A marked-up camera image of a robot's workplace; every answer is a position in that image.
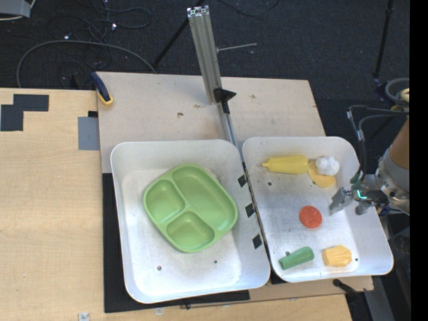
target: metal pole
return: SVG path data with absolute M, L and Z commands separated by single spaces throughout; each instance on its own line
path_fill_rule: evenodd
M 385 17 L 385 24 L 383 25 L 381 48 L 379 50 L 379 56 L 377 59 L 376 70 L 373 73 L 373 77 L 376 80 L 379 78 L 379 71 L 381 70 L 383 52 L 385 50 L 385 44 L 387 42 L 387 32 L 388 32 L 388 26 L 389 26 L 389 19 L 391 18 L 391 14 L 393 14 L 393 3 L 394 3 L 394 0 L 388 0 L 388 7 L 387 7 L 387 10 L 385 11 L 387 15 Z
M 195 42 L 208 103 L 217 104 L 226 137 L 229 142 L 238 148 L 230 113 L 225 111 L 222 104 L 215 99 L 214 91 L 221 89 L 221 76 L 208 6 L 188 8 L 187 18 L 189 19 L 193 41 Z
M 199 0 L 196 3 L 196 6 L 200 6 L 203 4 L 205 0 Z M 174 42 L 177 40 L 177 38 L 180 36 L 181 32 L 186 28 L 187 24 L 189 23 L 189 18 L 186 18 L 184 22 L 181 24 L 180 28 L 175 32 L 174 36 L 171 38 L 171 40 L 168 42 L 167 46 L 165 46 L 164 50 L 160 53 L 160 55 L 157 57 L 157 59 L 154 61 L 153 66 L 157 67 L 159 65 L 159 62 L 163 59 L 163 57 L 167 54 L 168 50 L 171 46 L 173 46 Z

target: black mat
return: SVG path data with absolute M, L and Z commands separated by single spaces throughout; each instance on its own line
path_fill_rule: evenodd
M 125 312 L 167 306 L 232 302 L 249 300 L 247 290 L 190 297 L 168 302 L 143 304 L 137 302 L 126 291 L 120 248 L 119 224 L 112 174 L 102 175 L 103 187 L 103 234 L 104 234 L 104 311 L 106 313 Z

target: metal rod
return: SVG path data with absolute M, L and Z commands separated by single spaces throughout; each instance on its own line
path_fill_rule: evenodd
M 238 148 L 230 113 L 226 113 L 223 110 L 222 105 L 216 102 L 214 96 L 214 90 L 216 88 L 221 88 L 221 76 L 211 19 L 209 16 L 209 8 L 208 6 L 188 8 L 187 17 L 189 19 L 193 41 L 195 42 L 208 103 L 217 104 L 226 137 L 229 142 L 233 143 Z
M 220 51 L 223 51 L 223 50 L 231 50 L 231 49 L 237 49 L 239 47 L 256 46 L 256 45 L 257 45 L 257 43 L 251 43 L 251 44 L 244 44 L 244 45 L 237 45 L 237 46 L 222 47 L 221 49 L 216 47 L 216 50 L 217 50 L 217 54 L 218 54 Z
M 393 2 L 394 2 L 394 0 L 388 0 L 388 7 L 387 7 L 387 10 L 385 11 L 387 15 L 385 17 L 385 24 L 383 25 L 381 48 L 379 50 L 379 56 L 377 59 L 376 69 L 374 70 L 374 73 L 373 73 L 373 77 L 375 79 L 379 78 L 379 72 L 381 70 L 383 52 L 385 50 L 385 44 L 387 42 L 389 19 L 391 18 L 391 14 L 393 14 Z

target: wooden table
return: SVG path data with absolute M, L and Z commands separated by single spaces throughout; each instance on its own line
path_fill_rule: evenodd
M 240 85 L 237 78 L 223 79 L 226 89 L 234 82 Z M 286 84 L 293 89 L 284 113 L 309 101 L 314 125 L 303 127 L 290 118 L 286 128 L 295 130 L 293 135 L 299 128 L 306 130 L 301 135 L 319 135 L 322 124 L 308 83 Z M 96 92 L 2 88 L 0 104 L 13 104 L 14 94 L 48 95 L 49 110 L 26 111 L 22 131 L 0 132 L 0 320 L 78 320 L 85 312 L 90 320 L 351 320 L 344 292 L 330 280 L 268 282 L 251 290 L 248 302 L 105 313 L 102 161 L 99 150 L 78 145 L 78 118 L 97 111 Z M 248 104 L 255 103 L 251 95 Z M 238 133 L 244 114 L 235 108 Z M 371 277 L 342 281 L 358 291 L 373 289 Z

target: cable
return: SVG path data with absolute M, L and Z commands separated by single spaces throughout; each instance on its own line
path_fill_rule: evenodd
M 360 121 L 358 122 L 358 127 L 356 127 L 356 124 L 354 122 L 354 117 L 352 115 L 352 109 L 354 108 L 364 108 L 373 112 L 382 112 L 383 114 L 365 116 L 364 118 L 360 119 Z M 365 105 L 358 104 L 358 105 L 350 106 L 347 110 L 347 115 L 355 131 L 356 137 L 358 139 L 358 152 L 359 152 L 359 162 L 360 162 L 360 167 L 358 171 L 360 172 L 359 179 L 361 181 L 367 172 L 367 149 L 365 144 L 364 132 L 362 131 L 362 125 L 367 120 L 371 120 L 374 118 L 386 118 L 386 117 L 391 118 L 391 117 L 397 117 L 397 116 L 408 116 L 409 112 L 385 110 L 382 108 L 373 108 L 373 107 L 368 107 Z
M 141 28 L 141 27 L 146 27 L 151 22 L 151 19 L 149 19 L 148 22 L 145 22 L 145 23 L 140 24 L 140 25 L 125 25 L 125 24 L 122 24 L 122 23 L 118 23 L 117 21 L 112 21 L 110 19 L 110 14 L 111 13 L 124 14 L 124 13 L 133 12 L 133 11 L 143 11 L 146 16 L 151 17 L 152 16 L 152 12 L 150 12 L 145 7 L 131 7 L 131 8 L 128 8 L 128 9 L 110 9 L 110 8 L 107 8 L 107 4 L 106 4 L 105 0 L 101 0 L 102 7 L 96 7 L 95 4 L 93 4 L 93 3 L 92 3 L 92 5 L 86 5 L 85 3 L 81 3 L 79 0 L 76 0 L 76 2 L 79 3 L 80 5 L 84 6 L 84 7 L 94 8 L 100 14 L 100 16 L 101 16 L 101 18 L 99 18 L 99 19 L 97 19 L 95 21 L 102 20 L 102 21 L 107 21 L 108 23 L 113 23 L 114 22 L 116 25 L 119 25 L 119 26 L 122 26 L 122 27 L 126 27 L 126 28 L 129 28 L 129 29 L 138 29 L 138 28 Z M 102 17 L 102 12 L 106 12 L 106 16 L 105 17 Z
M 70 19 L 70 22 L 67 23 L 67 27 L 68 27 L 67 34 L 60 36 L 64 40 L 71 40 L 70 38 L 74 36 L 74 38 L 76 38 L 76 40 L 78 40 L 78 41 L 91 41 L 91 42 L 99 42 L 99 43 L 107 43 L 108 42 L 108 40 L 106 39 L 106 36 L 107 36 L 106 28 L 104 27 L 104 30 L 101 30 L 101 29 L 98 29 L 97 27 L 94 26 L 95 25 L 94 23 L 97 22 L 97 20 L 101 20 L 101 19 L 97 19 L 96 21 L 89 22 L 89 21 L 87 21 L 81 17 L 76 17 L 74 15 L 56 15 L 48 21 L 47 31 L 54 38 L 58 39 L 58 35 L 55 35 L 51 31 L 51 25 L 57 19 L 62 19 L 62 20 L 66 20 L 66 21 L 68 21 L 68 19 Z M 70 31 L 69 27 L 73 21 L 78 21 L 81 24 L 83 24 L 84 26 L 77 25 L 72 31 Z M 90 68 L 93 68 L 95 70 L 103 69 L 103 68 L 109 66 L 112 62 L 112 54 L 111 54 L 110 48 L 108 48 L 108 55 L 104 58 L 105 61 L 103 61 L 104 62 L 103 66 L 99 66 L 99 65 L 93 66 L 90 63 L 90 60 L 87 59 L 88 56 L 89 55 L 87 53 L 84 53 L 84 62 L 87 66 L 89 66 Z
M 236 8 L 235 6 L 231 5 L 230 3 L 224 1 L 224 0 L 217 0 L 218 2 L 221 2 L 224 5 L 227 5 L 231 8 L 233 8 L 236 12 L 242 14 L 242 15 L 246 15 L 248 17 L 257 17 L 258 15 L 262 15 L 264 13 L 267 13 L 268 11 L 270 11 L 271 9 L 273 9 L 281 0 L 277 0 L 271 7 L 269 7 L 268 9 L 266 9 L 265 11 L 259 12 L 259 13 L 255 13 L 255 14 L 249 14 L 246 12 L 241 11 L 240 9 Z
M 74 15 L 56 15 L 56 16 L 52 17 L 48 21 L 48 23 L 47 23 L 47 31 L 49 32 L 49 34 L 52 37 L 58 39 L 58 36 L 54 35 L 54 33 L 51 31 L 51 25 L 52 25 L 52 23 L 56 19 L 59 19 L 59 18 L 70 18 L 70 19 L 75 19 L 75 20 L 81 21 L 83 24 L 86 24 L 87 29 L 82 29 L 81 27 L 78 27 L 78 28 L 75 28 L 74 30 L 71 30 L 71 31 L 67 30 L 66 32 L 67 32 L 68 39 L 72 35 L 74 35 L 74 37 L 77 40 L 87 40 L 87 41 L 90 41 L 91 38 L 89 38 L 89 39 L 79 39 L 79 37 L 77 36 L 77 31 L 84 30 L 84 31 L 87 31 L 92 36 L 92 39 L 94 39 L 96 41 L 104 41 L 105 38 L 106 38 L 106 36 L 107 36 L 107 34 L 108 34 L 108 32 L 109 31 L 114 31 L 117 27 L 123 27 L 123 28 L 127 28 L 127 29 L 140 29 L 140 28 L 148 26 L 151 23 L 152 13 L 148 9 L 146 9 L 144 7 L 133 7 L 133 8 L 125 9 L 125 10 L 122 10 L 122 11 L 113 11 L 113 12 L 114 13 L 123 14 L 123 13 L 129 13 L 129 12 L 132 12 L 132 11 L 143 11 L 144 12 L 144 16 L 147 18 L 147 20 L 144 21 L 141 24 L 138 24 L 138 25 L 127 25 L 125 23 L 121 23 L 121 22 L 118 22 L 118 21 L 115 21 L 115 20 L 111 20 L 109 18 L 109 16 L 107 16 L 107 17 L 99 17 L 99 18 L 94 19 L 92 21 L 88 21 L 88 20 L 85 20 L 85 19 L 83 19 L 81 17 L 76 17 Z M 100 30 L 99 28 L 96 27 L 96 24 L 104 25 L 104 29 Z
M 408 78 L 396 78 L 395 80 L 391 80 L 390 82 L 387 83 L 387 85 L 385 86 L 385 94 L 392 100 L 394 101 L 397 105 L 401 106 L 404 105 L 406 106 L 408 104 L 408 101 L 404 101 L 400 98 L 397 98 L 397 94 L 399 94 L 400 92 L 398 92 L 397 94 L 392 94 L 391 93 L 391 87 L 394 84 L 400 84 L 402 82 L 410 82 L 410 79 Z
M 37 1 L 37 0 L 33 0 L 33 1 L 31 2 L 30 6 L 29 6 L 30 10 L 32 10 L 32 9 L 33 9 L 33 6 L 34 6 L 34 4 L 35 4 L 35 2 L 36 2 L 36 1 Z M 18 15 L 18 16 L 16 16 L 16 17 L 0 18 L 0 21 L 18 20 L 18 19 L 21 19 L 22 17 L 23 17 L 22 15 Z
M 135 57 L 137 57 L 140 61 L 144 62 L 151 70 L 154 74 L 156 73 L 156 70 L 154 70 L 154 68 L 151 66 L 150 63 L 148 63 L 144 58 L 142 58 L 141 56 L 139 56 L 137 53 L 134 53 L 128 49 L 125 49 L 124 47 L 120 47 L 120 46 L 116 46 L 116 45 L 110 45 L 110 44 L 105 44 L 105 43 L 94 43 L 92 41 L 77 41 L 77 40 L 52 40 L 52 41 L 46 41 L 44 43 L 38 44 L 36 46 L 33 46 L 30 50 L 28 50 L 19 60 L 18 63 L 18 67 L 16 70 L 16 80 L 17 80 L 17 84 L 19 88 L 21 87 L 21 80 L 19 79 L 20 76 L 20 71 L 21 71 L 21 65 L 24 61 L 24 59 L 34 50 L 38 49 L 39 47 L 42 46 L 46 46 L 46 45 L 51 45 L 51 44 L 59 44 L 59 43 L 68 43 L 68 44 L 84 44 L 84 45 L 95 45 L 95 46 L 100 46 L 100 47 L 109 47 L 112 49 L 117 49 L 120 51 L 125 51 L 126 53 L 133 55 Z

